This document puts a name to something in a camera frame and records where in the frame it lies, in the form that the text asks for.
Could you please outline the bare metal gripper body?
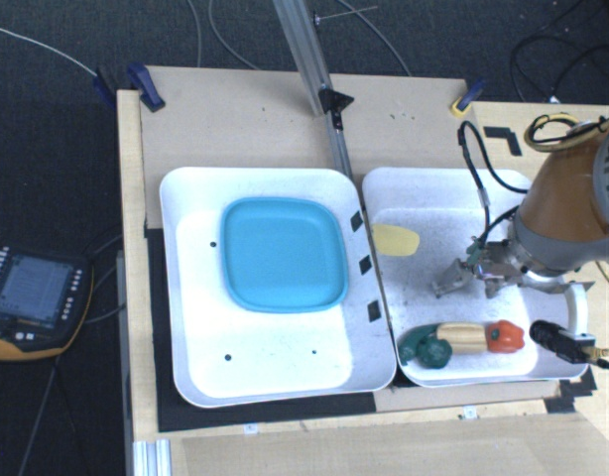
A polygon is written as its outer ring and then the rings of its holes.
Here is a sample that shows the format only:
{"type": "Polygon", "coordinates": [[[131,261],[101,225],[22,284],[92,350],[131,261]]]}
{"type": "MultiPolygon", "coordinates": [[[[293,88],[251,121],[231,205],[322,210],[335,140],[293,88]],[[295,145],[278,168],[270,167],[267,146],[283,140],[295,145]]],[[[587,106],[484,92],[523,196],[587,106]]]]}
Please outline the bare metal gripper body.
{"type": "Polygon", "coordinates": [[[507,287],[557,291],[557,271],[535,259],[515,239],[485,243],[475,240],[468,247],[468,265],[483,283],[491,277],[504,277],[509,282],[507,287]]]}

